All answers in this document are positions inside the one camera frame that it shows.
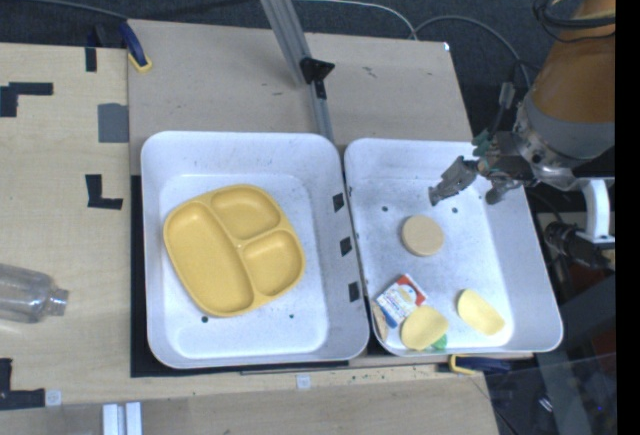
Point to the white plastic tray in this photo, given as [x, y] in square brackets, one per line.
[310, 323]
[490, 243]

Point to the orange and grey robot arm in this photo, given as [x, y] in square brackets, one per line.
[575, 83]

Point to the tan toy bread slice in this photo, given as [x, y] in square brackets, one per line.
[380, 323]

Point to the white and red packet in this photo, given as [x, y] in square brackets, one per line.
[400, 297]

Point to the pale wood board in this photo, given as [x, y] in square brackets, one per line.
[225, 78]

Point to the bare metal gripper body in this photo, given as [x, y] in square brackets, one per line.
[515, 160]

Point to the yellow divided plate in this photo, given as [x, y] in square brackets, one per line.
[220, 258]

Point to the small green toy piece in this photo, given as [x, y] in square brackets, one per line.
[441, 343]

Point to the black cylinder on white bracket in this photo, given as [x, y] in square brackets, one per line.
[597, 208]

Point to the beige round biscuit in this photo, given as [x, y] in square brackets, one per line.
[422, 235]

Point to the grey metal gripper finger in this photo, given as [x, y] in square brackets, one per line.
[452, 180]
[501, 188]

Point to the clear plastic bottle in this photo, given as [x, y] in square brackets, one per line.
[25, 293]

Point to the yellow toy chip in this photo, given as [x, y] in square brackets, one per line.
[422, 328]
[480, 313]

